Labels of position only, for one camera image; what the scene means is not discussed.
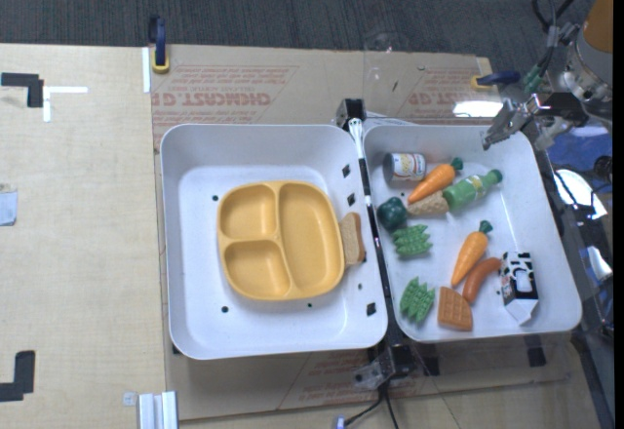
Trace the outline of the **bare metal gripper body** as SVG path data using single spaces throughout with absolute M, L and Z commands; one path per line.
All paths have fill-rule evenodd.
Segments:
M 612 89 L 592 72 L 547 72 L 537 101 L 540 117 L 561 117 L 574 126 L 589 119 L 612 125 Z

